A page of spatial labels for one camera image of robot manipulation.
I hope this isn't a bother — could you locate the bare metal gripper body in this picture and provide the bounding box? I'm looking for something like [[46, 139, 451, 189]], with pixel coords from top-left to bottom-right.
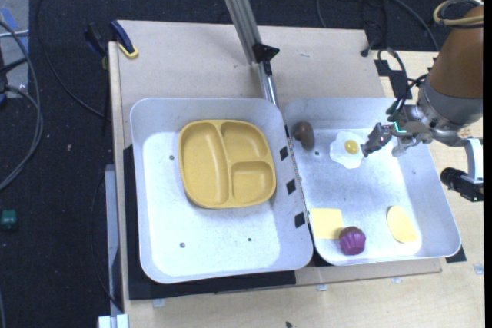
[[391, 104, 476, 149]]

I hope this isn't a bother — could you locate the white toy fried egg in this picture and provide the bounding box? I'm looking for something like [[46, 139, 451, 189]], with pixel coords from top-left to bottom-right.
[[329, 131, 367, 171]]

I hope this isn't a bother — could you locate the white plastic tray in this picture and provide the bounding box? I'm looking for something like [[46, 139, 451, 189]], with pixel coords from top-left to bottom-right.
[[284, 97, 462, 267], [129, 97, 314, 285]]

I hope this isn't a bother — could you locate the brown toy potato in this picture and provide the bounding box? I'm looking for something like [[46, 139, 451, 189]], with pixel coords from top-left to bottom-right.
[[293, 121, 317, 150]]

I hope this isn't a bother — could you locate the yellow oval slice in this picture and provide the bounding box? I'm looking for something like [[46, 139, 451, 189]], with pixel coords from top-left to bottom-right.
[[385, 205, 419, 244]]

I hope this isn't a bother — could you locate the thin black and white rod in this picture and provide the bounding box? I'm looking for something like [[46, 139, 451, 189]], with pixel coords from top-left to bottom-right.
[[284, 122, 311, 239]]

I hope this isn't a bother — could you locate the yellow square cheese slice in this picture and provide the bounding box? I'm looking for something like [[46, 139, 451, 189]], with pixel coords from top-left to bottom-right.
[[310, 207, 344, 241]]

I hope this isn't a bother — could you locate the purple toy cupcake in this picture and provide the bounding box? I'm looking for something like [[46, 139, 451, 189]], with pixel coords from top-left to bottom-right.
[[337, 226, 367, 257]]

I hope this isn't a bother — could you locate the yellow divided plate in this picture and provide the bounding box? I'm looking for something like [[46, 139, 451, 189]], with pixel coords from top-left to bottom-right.
[[178, 119, 278, 210]]

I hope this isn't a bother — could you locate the pale wood board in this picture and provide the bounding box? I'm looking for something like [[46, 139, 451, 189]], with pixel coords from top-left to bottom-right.
[[116, 19, 443, 286]]

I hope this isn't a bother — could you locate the black cylinder on white bracket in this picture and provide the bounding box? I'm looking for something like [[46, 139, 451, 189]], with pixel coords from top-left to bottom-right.
[[440, 137, 484, 203]]

